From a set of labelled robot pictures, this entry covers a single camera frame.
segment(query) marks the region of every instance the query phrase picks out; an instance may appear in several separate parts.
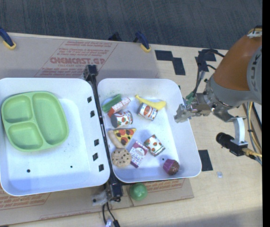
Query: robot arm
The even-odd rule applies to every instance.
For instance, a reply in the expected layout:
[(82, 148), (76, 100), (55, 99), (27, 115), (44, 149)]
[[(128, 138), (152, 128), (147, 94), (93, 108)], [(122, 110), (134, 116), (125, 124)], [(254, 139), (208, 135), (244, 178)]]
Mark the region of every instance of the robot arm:
[[(247, 146), (243, 118), (234, 117), (228, 111), (246, 102), (261, 104), (262, 28), (255, 27), (231, 47), (208, 80), (203, 93), (196, 93), (204, 75), (199, 63), (198, 60), (198, 83), (184, 99), (184, 104), (179, 105), (174, 119), (183, 122), (192, 116), (212, 113), (224, 122), (233, 122), (235, 138), (220, 133), (216, 140), (235, 155), (243, 155), (242, 147)], [(233, 144), (238, 150), (231, 149)]]

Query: green divided plate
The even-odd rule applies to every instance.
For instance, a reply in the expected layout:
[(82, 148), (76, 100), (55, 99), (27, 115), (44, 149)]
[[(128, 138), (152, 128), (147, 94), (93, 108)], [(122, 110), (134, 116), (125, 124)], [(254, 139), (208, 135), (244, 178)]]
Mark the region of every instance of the green divided plate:
[(63, 143), (69, 126), (58, 98), (45, 91), (17, 94), (1, 106), (10, 143), (21, 151), (37, 151)]

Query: yellow banana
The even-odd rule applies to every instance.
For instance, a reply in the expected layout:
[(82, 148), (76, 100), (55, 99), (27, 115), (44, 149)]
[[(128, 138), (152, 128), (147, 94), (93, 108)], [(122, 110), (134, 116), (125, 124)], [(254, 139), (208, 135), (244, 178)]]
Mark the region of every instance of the yellow banana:
[(163, 107), (165, 107), (166, 102), (160, 101), (160, 102), (152, 102), (147, 99), (141, 98), (140, 96), (136, 95), (135, 98), (137, 98), (141, 103), (144, 103), (146, 105), (149, 105), (157, 110), (161, 110)]

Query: gray floor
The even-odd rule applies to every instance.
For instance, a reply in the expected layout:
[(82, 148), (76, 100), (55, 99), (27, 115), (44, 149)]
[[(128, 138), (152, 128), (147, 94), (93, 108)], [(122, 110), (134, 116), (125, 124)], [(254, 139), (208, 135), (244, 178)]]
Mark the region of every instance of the gray floor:
[(228, 50), (262, 25), (262, 0), (0, 0), (8, 32)]

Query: table surface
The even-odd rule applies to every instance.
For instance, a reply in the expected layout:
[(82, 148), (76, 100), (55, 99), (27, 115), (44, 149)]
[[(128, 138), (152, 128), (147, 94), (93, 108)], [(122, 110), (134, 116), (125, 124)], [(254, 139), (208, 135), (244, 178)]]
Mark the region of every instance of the table surface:
[[(161, 61), (155, 57), (154, 62), (158, 70), (155, 77), (171, 79), (180, 86), (183, 97), (189, 94), (196, 83), (195, 57), (202, 48), (155, 44), (152, 44), (151, 48), (150, 53), (155, 54), (155, 50), (171, 51), (174, 58), (181, 58), (186, 75), (176, 75), (172, 61)], [(222, 54), (226, 53), (224, 50), (218, 51)], [(208, 64), (216, 67), (222, 58), (217, 55), (215, 58), (216, 61), (208, 61)], [(205, 78), (208, 79), (212, 73), (210, 69)], [(198, 92), (202, 92), (204, 87), (205, 83), (202, 82)], [(246, 116), (242, 106), (229, 112), (235, 116)], [(198, 176), (190, 178), (194, 198), (112, 210), (115, 218), (122, 227), (262, 226), (262, 166), (246, 156), (236, 157), (216, 142), (216, 135), (219, 132), (234, 136), (233, 123), (225, 123), (210, 114), (192, 117), (190, 124), (198, 150), (208, 151), (213, 168), (211, 171), (202, 171)], [(258, 129), (256, 132), (261, 142), (261, 130)], [(245, 139), (249, 142), (249, 148), (252, 148), (247, 131)], [(10, 225), (10, 227), (42, 226), (100, 227), (104, 226), (104, 223), (102, 212), (95, 212)]]

